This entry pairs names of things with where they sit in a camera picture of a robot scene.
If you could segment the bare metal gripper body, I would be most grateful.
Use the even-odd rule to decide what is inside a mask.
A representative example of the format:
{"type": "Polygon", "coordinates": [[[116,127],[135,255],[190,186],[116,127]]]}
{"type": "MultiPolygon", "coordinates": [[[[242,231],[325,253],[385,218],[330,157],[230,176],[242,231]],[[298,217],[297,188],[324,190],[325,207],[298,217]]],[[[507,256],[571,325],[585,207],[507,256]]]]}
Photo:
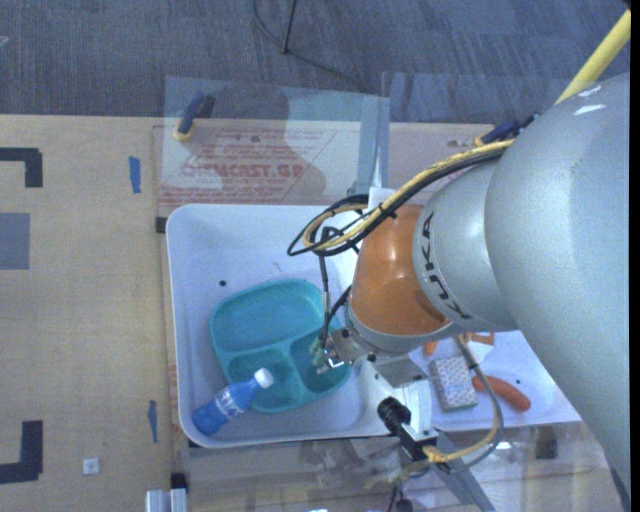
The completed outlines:
{"type": "Polygon", "coordinates": [[[360,362],[374,361],[374,351],[354,328],[342,327],[321,335],[315,342],[318,374],[360,362]]]}

